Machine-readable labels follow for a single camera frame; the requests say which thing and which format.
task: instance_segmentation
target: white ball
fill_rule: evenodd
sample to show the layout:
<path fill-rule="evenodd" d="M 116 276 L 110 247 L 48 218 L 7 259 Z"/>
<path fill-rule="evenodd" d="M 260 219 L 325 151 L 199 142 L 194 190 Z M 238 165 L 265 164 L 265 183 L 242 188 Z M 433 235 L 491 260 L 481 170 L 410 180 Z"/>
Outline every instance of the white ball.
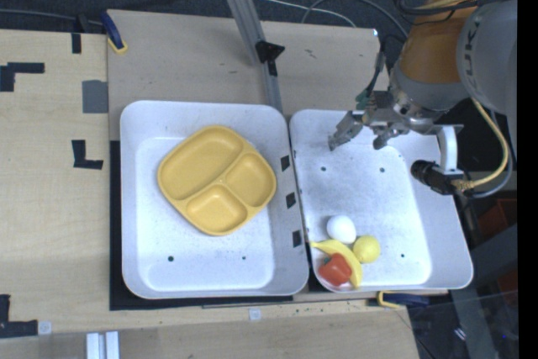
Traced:
<path fill-rule="evenodd" d="M 356 240 L 356 228 L 347 215 L 334 215 L 327 222 L 327 234 L 333 239 L 352 244 Z"/>

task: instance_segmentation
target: yellow ball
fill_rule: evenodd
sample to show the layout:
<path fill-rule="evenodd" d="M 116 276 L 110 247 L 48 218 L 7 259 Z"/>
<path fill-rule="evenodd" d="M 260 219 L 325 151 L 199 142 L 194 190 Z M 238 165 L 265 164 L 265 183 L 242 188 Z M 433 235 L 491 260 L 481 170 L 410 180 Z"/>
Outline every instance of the yellow ball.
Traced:
<path fill-rule="evenodd" d="M 375 236 L 363 235 L 353 244 L 353 253 L 360 263 L 372 263 L 381 254 L 381 246 Z"/>

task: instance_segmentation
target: black clip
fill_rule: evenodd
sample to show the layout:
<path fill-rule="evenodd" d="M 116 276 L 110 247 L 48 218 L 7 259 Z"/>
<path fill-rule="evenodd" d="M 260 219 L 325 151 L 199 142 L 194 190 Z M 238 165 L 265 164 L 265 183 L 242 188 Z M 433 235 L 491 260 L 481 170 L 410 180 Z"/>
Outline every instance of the black clip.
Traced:
<path fill-rule="evenodd" d="M 37 320 L 9 321 L 9 295 L 0 295 L 0 338 L 38 335 Z"/>
<path fill-rule="evenodd" d="M 277 64 L 275 60 L 277 57 L 286 49 L 281 45 L 272 44 L 265 40 L 260 40 L 256 43 L 256 52 L 258 53 L 258 58 L 261 63 L 267 62 L 269 66 L 269 75 L 276 77 L 277 74 Z"/>

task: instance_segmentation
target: yellow divided plate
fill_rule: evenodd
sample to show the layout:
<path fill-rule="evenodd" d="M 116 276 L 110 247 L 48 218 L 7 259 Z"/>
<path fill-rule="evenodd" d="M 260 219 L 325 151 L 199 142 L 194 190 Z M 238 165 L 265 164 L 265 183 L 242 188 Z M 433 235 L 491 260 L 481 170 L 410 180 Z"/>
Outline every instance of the yellow divided plate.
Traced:
<path fill-rule="evenodd" d="M 258 214 L 277 190 L 263 156 L 230 128 L 205 127 L 163 159 L 159 188 L 194 226 L 227 235 Z"/>

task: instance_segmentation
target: yellow banana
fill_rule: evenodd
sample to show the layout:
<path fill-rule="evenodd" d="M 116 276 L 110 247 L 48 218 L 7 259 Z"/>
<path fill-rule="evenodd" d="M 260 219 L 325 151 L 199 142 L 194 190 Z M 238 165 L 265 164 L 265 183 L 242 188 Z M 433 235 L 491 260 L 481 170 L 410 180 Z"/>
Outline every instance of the yellow banana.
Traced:
<path fill-rule="evenodd" d="M 340 253 L 351 268 L 350 283 L 354 288 L 359 288 L 362 281 L 362 266 L 350 248 L 338 240 L 325 240 L 321 242 L 310 241 L 310 246 L 332 256 Z"/>

